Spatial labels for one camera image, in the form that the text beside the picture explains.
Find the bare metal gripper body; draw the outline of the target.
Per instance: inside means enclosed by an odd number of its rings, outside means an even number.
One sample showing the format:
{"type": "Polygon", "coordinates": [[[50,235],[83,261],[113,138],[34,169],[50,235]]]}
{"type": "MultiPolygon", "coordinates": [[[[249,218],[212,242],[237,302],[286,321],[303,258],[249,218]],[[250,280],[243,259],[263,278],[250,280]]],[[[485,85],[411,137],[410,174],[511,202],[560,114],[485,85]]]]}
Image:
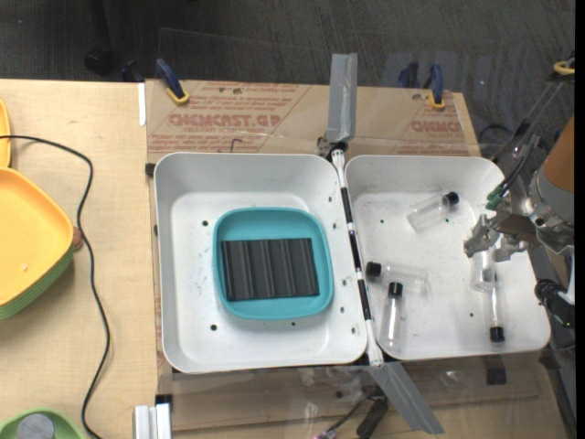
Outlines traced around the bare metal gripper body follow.
{"type": "Polygon", "coordinates": [[[533,211],[530,198],[524,195],[506,195],[496,208],[495,229],[518,241],[525,241],[533,246],[541,245],[537,228],[530,218],[533,211]]]}

